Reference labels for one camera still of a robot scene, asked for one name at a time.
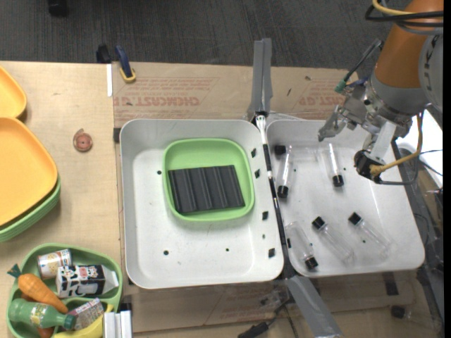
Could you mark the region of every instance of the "white tray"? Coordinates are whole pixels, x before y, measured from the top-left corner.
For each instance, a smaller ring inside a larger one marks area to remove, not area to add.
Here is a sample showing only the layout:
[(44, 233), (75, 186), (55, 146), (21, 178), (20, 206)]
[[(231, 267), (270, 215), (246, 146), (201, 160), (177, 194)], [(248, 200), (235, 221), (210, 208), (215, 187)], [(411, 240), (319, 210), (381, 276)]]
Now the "white tray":
[[(245, 216), (222, 222), (190, 222), (166, 204), (164, 149), (189, 138), (224, 138), (247, 153), (255, 203)], [(243, 120), (131, 120), (121, 130), (125, 262), (139, 287), (160, 289), (263, 282), (283, 267), (276, 215), (258, 129)], [(251, 152), (256, 149), (252, 158)], [(254, 172), (260, 170), (259, 178)], [(268, 212), (267, 219), (262, 213)], [(269, 251), (275, 249), (270, 257)]]
[[(424, 247), (403, 186), (380, 185), (357, 174), (354, 155), (362, 149), (368, 134), (360, 127), (344, 129), (334, 138), (325, 139), (337, 150), (345, 185), (336, 188), (326, 174), (323, 163), (315, 151), (319, 147), (318, 130), (323, 121), (276, 120), (267, 127), (270, 147), (291, 144), (295, 150), (293, 186), (286, 201), (280, 200), (284, 225), (297, 221), (312, 243), (319, 263), (316, 270), (308, 271), (297, 259), (293, 249), (288, 249), (293, 267), (301, 275), (325, 277), (380, 271), (410, 270), (424, 261)], [(273, 171), (277, 175), (280, 159), (271, 149)], [(393, 151), (384, 157), (385, 162), (395, 160)], [(386, 181), (400, 181), (397, 168), (391, 168), (381, 177)], [(387, 258), (375, 254), (371, 242), (363, 243), (347, 221), (353, 212), (369, 221), (394, 242)], [(354, 248), (354, 264), (346, 266), (319, 239), (311, 222), (321, 216), (331, 227), (341, 233)]]

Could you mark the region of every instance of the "green plate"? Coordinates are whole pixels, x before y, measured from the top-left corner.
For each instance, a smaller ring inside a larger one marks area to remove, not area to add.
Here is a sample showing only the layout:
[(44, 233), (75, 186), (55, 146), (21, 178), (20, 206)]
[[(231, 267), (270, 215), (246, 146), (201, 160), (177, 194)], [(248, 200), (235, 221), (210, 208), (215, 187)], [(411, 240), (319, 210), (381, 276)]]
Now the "green plate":
[[(118, 276), (119, 286), (117, 288), (112, 289), (111, 291), (102, 294), (99, 297), (100, 301), (104, 305), (104, 308), (108, 304), (113, 305), (113, 311), (117, 311), (119, 308), (119, 304), (121, 302), (122, 296), (122, 286), (123, 286), (123, 276), (121, 267), (110, 257), (105, 254), (97, 253), (96, 251), (92, 251), (90, 249), (80, 248), (78, 246), (71, 246), (67, 244), (57, 244), (57, 243), (48, 243), (37, 246), (34, 248), (22, 261), (20, 264), (20, 270), (23, 273), (33, 273), (39, 277), (39, 268), (37, 266), (37, 256), (41, 256), (42, 254), (48, 254), (52, 251), (60, 251), (62, 249), (70, 249), (72, 253), (72, 261), (74, 265), (88, 265), (88, 264), (103, 264), (110, 270), (116, 272)], [(55, 279), (47, 279), (44, 282), (50, 287), (51, 290), (56, 292)], [(13, 287), (11, 289), (11, 293), (8, 300), (7, 310), (9, 308), (10, 303), (13, 299), (20, 298), (22, 292), (19, 290), (17, 285), (17, 280), (14, 280)], [(73, 297), (73, 298), (65, 298), (62, 299), (65, 305), (67, 305), (69, 311), (81, 306), (82, 304), (91, 301), (93, 298), (90, 297)], [(11, 322), (6, 316), (6, 322), (8, 324), (8, 328), (17, 338), (39, 338), (37, 330), (28, 324), (20, 323), (20, 322)], [(55, 329), (54, 336), (57, 335), (58, 328)]]
[[(219, 165), (235, 166), (245, 205), (214, 211), (179, 213), (174, 206), (168, 171)], [(246, 153), (240, 145), (229, 139), (184, 139), (171, 143), (163, 154), (163, 184), (171, 211), (184, 220), (199, 222), (236, 219), (246, 215), (254, 205), (254, 185)]]
[(16, 235), (30, 228), (33, 224), (47, 215), (58, 203), (61, 193), (60, 177), (56, 181), (55, 187), (50, 194), (44, 197), (36, 206), (17, 217), (10, 223), (0, 227), (0, 242), (6, 242)]

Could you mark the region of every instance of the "toy carrot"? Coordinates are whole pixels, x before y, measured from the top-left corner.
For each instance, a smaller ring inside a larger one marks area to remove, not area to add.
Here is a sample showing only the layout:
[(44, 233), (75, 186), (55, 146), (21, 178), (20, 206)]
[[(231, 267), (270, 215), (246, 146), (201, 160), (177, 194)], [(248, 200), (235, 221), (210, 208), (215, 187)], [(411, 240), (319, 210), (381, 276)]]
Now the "toy carrot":
[[(22, 293), (22, 295), (20, 297), (26, 301), (35, 301), (33, 298), (29, 297), (25, 293)], [(36, 327), (36, 329), (37, 329), (37, 332), (38, 332), (40, 338), (51, 338), (51, 336), (54, 335), (54, 333), (55, 333), (55, 327), (50, 327), (50, 328)]]
[(66, 314), (68, 307), (58, 298), (58, 296), (33, 273), (22, 273), (19, 266), (15, 264), (9, 271), (9, 275), (17, 278), (19, 289), (31, 299), (40, 303), (53, 306), (60, 313)]

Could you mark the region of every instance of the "yellow cable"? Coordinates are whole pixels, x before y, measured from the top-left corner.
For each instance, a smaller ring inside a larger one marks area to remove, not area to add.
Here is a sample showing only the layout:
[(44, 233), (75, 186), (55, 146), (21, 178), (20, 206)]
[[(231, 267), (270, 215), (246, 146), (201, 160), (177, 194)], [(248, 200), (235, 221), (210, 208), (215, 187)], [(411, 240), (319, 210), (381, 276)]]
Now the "yellow cable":
[(373, 177), (377, 177), (379, 176), (381, 173), (385, 172), (387, 169), (393, 168), (396, 165), (402, 164), (412, 158), (417, 157), (418, 155), (420, 155), (421, 153), (421, 148), (423, 146), (423, 129), (422, 129), (422, 125), (423, 125), (423, 114), (418, 114), (417, 116), (417, 122), (418, 122), (418, 144), (416, 146), (416, 151), (408, 156), (405, 156), (401, 159), (398, 159), (396, 161), (393, 161), (392, 163), (389, 164), (385, 164), (385, 165), (375, 165), (375, 164), (371, 164), (369, 166), (369, 172), (371, 174), (371, 176)]
[(407, 14), (413, 14), (409, 11), (402, 11), (402, 10), (393, 10), (391, 8), (386, 8), (385, 6), (382, 6), (378, 3), (378, 0), (373, 0), (373, 6), (376, 10), (379, 10), (381, 13), (388, 14), (388, 15), (407, 15)]

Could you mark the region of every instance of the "small can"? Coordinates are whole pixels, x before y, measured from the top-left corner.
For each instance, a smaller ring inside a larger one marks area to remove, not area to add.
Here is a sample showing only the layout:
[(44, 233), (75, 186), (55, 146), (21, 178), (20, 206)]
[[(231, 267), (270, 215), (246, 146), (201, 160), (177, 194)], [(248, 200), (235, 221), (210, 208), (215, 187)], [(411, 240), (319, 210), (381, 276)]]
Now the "small can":
[(37, 266), (42, 279), (55, 278), (58, 267), (72, 265), (70, 249), (54, 251), (37, 257)]

